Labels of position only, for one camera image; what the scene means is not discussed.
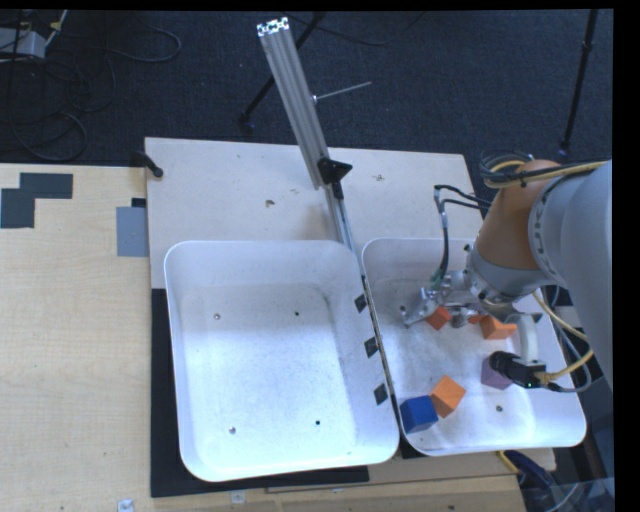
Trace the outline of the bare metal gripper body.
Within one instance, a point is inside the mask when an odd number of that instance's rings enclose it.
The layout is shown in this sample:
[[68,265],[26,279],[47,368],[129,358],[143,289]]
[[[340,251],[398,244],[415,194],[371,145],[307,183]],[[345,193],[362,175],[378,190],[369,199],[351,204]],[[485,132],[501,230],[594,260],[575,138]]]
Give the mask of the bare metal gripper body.
[[432,308],[435,306],[467,307],[476,301],[463,271],[451,271],[445,274],[436,271],[427,285],[421,288],[420,298]]

